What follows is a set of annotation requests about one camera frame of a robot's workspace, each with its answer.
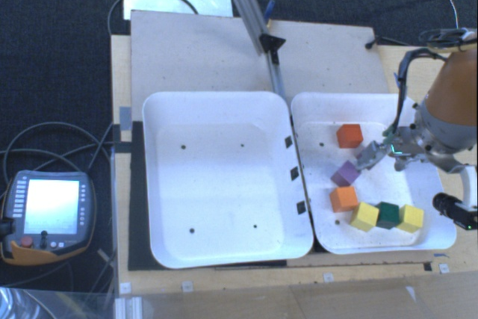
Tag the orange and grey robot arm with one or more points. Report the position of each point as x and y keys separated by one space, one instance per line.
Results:
x=453 y=93

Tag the purple cube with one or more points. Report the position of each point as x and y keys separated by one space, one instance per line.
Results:
x=345 y=174

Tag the green cube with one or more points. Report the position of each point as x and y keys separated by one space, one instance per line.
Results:
x=388 y=214

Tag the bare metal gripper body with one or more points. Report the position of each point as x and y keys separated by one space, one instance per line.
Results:
x=411 y=143

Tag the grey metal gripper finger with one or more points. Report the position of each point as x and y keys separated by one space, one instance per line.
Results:
x=370 y=155
x=405 y=163

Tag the orange cube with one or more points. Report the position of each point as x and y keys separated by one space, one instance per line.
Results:
x=343 y=198
x=349 y=135

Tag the white plastic tray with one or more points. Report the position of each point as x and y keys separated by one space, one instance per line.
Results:
x=388 y=194
x=216 y=183

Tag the yellow cube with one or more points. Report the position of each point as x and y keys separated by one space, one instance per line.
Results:
x=411 y=218
x=364 y=216

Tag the black cylinder on white bracket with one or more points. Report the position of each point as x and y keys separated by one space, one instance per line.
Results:
x=453 y=207

